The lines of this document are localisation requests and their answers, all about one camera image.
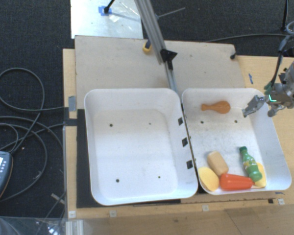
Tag green bottle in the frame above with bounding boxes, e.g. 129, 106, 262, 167
239, 146, 263, 183

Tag brown chicken drumstick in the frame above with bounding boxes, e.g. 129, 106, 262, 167
201, 100, 231, 115

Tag thin black rod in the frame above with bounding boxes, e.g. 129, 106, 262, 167
180, 102, 199, 179

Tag tan bread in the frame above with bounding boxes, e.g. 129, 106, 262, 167
206, 150, 229, 177

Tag orange carrot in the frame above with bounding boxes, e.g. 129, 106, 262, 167
219, 173, 254, 191

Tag pale wood board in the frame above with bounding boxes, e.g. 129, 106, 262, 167
74, 35, 246, 111

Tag white plastic tray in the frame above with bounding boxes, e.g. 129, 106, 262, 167
83, 87, 199, 207
181, 87, 293, 196

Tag yellow oval slice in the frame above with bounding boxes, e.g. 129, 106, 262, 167
253, 162, 267, 189
197, 166, 221, 192

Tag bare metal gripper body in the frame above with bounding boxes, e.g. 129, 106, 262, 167
266, 78, 294, 110

